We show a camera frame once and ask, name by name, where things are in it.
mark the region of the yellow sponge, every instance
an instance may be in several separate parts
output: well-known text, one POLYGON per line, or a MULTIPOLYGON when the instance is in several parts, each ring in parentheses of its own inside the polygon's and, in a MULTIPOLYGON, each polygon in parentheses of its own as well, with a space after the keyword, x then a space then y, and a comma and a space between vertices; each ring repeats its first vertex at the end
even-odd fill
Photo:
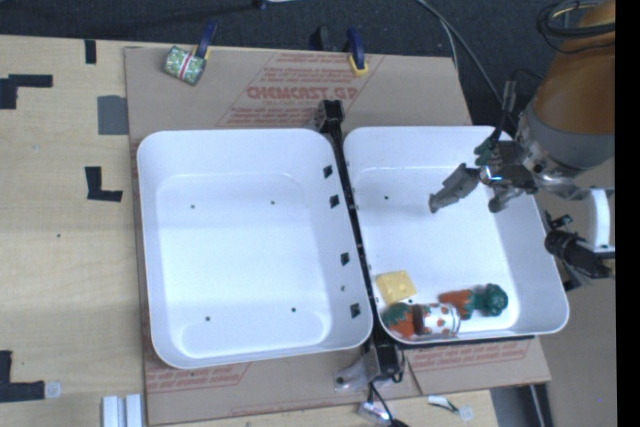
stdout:
POLYGON ((380 274, 376 278, 376 285, 378 285, 382 298, 387 304, 402 301, 416 293, 416 288, 406 271, 380 274))

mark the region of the cardboard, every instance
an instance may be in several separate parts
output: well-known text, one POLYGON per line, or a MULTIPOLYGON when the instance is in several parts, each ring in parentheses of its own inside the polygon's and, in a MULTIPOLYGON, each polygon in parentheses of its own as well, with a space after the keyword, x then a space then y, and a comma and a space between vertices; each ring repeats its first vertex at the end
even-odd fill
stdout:
MULTIPOLYGON (((194 87, 162 72, 168 51, 125 49, 148 423, 362 401, 364 392, 336 392, 333 386, 334 374, 358 359, 358 349, 196 371, 172 369, 158 359, 148 330, 136 151, 160 130, 305 126, 322 99, 342 100, 345 134, 358 126, 468 125, 451 60, 369 55, 369 72, 356 76, 341 53, 215 48, 194 87)), ((470 350, 463 356, 451 350, 407 352, 404 379, 385 385, 385 398, 549 379, 536 339, 457 348, 470 350)))

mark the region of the white tray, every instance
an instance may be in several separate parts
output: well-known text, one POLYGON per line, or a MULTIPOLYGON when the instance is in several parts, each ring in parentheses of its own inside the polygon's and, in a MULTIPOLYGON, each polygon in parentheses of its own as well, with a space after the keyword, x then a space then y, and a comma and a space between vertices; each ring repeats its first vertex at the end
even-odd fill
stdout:
POLYGON ((398 270, 409 274, 417 289, 410 299, 417 304, 437 302, 441 293, 487 283, 498 284, 507 293, 509 304, 501 315, 474 313, 449 341, 549 334, 562 329, 569 317, 532 196, 515 198, 505 210, 492 214, 488 202, 493 192, 480 184, 459 202, 435 214, 429 210, 429 194, 439 191, 460 163, 475 166, 473 150, 492 130, 359 128, 345 139, 345 159, 379 313, 387 305, 375 285, 376 276, 398 270))
POLYGON ((137 157, 151 337, 166 363, 309 354, 369 336, 327 139, 305 129, 158 132, 137 157))

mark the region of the light wood surface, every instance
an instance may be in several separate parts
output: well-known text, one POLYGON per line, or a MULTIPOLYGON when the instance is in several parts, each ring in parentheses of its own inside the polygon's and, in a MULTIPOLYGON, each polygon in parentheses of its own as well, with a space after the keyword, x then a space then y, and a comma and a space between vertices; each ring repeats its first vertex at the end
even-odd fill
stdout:
MULTIPOLYGON (((0 425, 99 425, 107 395, 143 394, 142 343, 129 141, 98 135, 97 98, 125 96, 122 50, 98 43, 0 37, 0 77, 51 74, 52 89, 20 88, 15 111, 0 110, 0 349, 13 351, 12 382, 59 381, 62 395, 0 404, 0 425), (88 201, 85 166, 120 203, 88 201)), ((490 393, 448 396, 470 406, 467 425, 497 421, 490 393)), ((389 401, 412 427, 464 422, 424 397, 389 401)), ((233 418, 206 426, 364 426, 356 406, 233 418)))

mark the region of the cardboard sheet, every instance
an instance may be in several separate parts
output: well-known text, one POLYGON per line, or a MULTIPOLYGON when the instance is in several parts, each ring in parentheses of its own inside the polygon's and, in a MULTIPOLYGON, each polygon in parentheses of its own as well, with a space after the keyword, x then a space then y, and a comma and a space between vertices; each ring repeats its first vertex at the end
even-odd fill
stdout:
MULTIPOLYGON (((451 60, 369 55, 356 76, 346 54, 214 48, 197 86, 161 71, 169 46, 125 50, 147 420, 150 425, 356 403, 365 393, 334 391, 334 373, 359 350, 211 367, 173 369, 153 351, 148 330, 136 166, 138 145, 160 130, 300 127, 322 99, 340 99, 343 130, 358 126, 468 125, 451 60)), ((436 347, 407 353, 399 384, 385 398, 542 382, 537 339, 436 347)))

